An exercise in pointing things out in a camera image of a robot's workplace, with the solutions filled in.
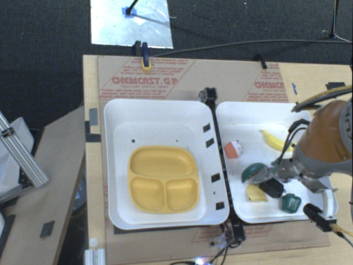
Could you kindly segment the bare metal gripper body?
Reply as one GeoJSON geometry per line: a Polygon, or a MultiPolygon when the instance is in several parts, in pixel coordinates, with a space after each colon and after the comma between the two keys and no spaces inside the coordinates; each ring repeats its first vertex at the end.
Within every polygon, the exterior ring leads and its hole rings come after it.
{"type": "Polygon", "coordinates": [[[291,179],[298,181],[311,180],[309,173],[300,161],[293,158],[289,159],[276,159],[271,163],[271,173],[275,178],[287,183],[291,179]]]}

